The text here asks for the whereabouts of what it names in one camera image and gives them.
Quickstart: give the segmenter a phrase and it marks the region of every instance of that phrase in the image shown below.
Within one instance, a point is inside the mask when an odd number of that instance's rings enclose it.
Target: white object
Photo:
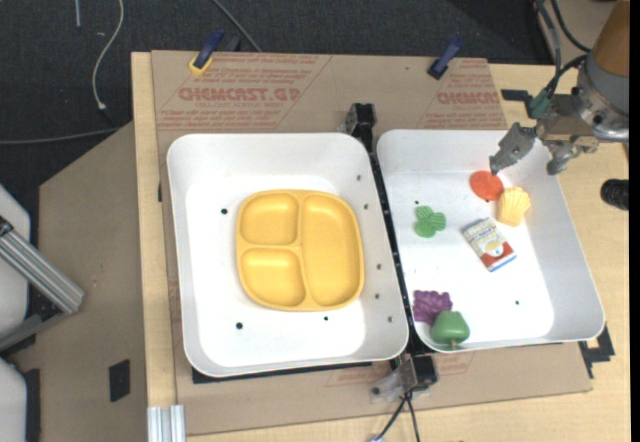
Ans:
[[[0,185],[0,215],[25,240],[29,240],[31,222],[25,209]],[[28,307],[28,282],[0,258],[0,336],[23,320]]]
[[[0,358],[0,442],[24,442],[27,385],[22,375]]]
[[[518,227],[498,224],[516,259],[490,272],[465,240],[472,223],[495,217],[495,202],[478,198],[471,174],[488,170],[504,131],[394,130],[377,145],[410,300],[420,291],[448,292],[471,336],[455,351],[587,340],[604,314],[557,177],[547,175],[549,153],[539,141],[503,170],[505,188],[525,189],[532,207]],[[419,237],[416,208],[447,218],[444,231]],[[428,346],[430,327],[416,323]]]
[[[408,340],[402,296],[369,156],[340,133],[193,134],[170,147],[184,345],[217,377],[388,360]],[[326,312],[263,307],[243,291],[235,262],[236,213],[273,189],[331,193],[360,227],[365,279],[359,298]]]

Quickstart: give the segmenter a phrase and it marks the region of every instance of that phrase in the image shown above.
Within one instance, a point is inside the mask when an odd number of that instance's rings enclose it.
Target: cardboard sheet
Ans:
[[[373,103],[374,133],[394,128],[506,129],[483,59],[456,59],[440,81],[434,58],[220,53],[195,76],[195,52],[152,53],[165,245],[179,402],[189,435],[374,415],[392,405],[371,396],[388,375],[363,367],[194,383],[182,345],[180,293],[166,170],[178,137],[198,132],[339,130],[352,103]],[[436,408],[591,388],[577,344],[486,350],[435,357],[440,381],[417,408]]]

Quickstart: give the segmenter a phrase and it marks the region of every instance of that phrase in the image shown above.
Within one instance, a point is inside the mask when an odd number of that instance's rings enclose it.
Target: black fabric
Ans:
[[[97,78],[112,121],[132,118],[130,53],[197,50],[216,29],[239,35],[209,0],[123,0],[122,31]],[[220,0],[264,51],[461,56],[550,63],[527,0]],[[0,0],[0,140],[108,129],[91,75],[118,20],[116,0]],[[242,38],[241,50],[251,46]],[[20,197],[106,136],[0,146],[0,184]]]

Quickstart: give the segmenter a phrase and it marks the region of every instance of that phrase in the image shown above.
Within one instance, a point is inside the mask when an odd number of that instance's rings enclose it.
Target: wooden edge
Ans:
[[[177,401],[169,284],[164,247],[160,171],[155,131],[153,71],[149,53],[131,54],[140,219],[140,261],[147,374],[147,404],[167,408]]]

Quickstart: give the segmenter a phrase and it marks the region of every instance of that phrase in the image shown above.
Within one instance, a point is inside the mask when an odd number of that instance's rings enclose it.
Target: yellow plate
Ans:
[[[355,213],[319,191],[272,190],[247,198],[236,223],[236,259],[246,293],[266,307],[338,309],[362,291]]]

